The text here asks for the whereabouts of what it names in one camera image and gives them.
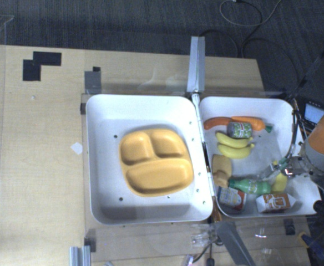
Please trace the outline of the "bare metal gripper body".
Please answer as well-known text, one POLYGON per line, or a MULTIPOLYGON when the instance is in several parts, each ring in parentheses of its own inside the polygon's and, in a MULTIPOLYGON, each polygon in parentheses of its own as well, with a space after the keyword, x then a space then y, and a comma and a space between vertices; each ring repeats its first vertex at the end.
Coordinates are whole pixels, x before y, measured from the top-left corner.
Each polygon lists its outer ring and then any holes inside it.
POLYGON ((305 156, 291 157, 284 169, 284 174, 292 177, 301 174, 313 175, 313 172, 313 166, 305 156))

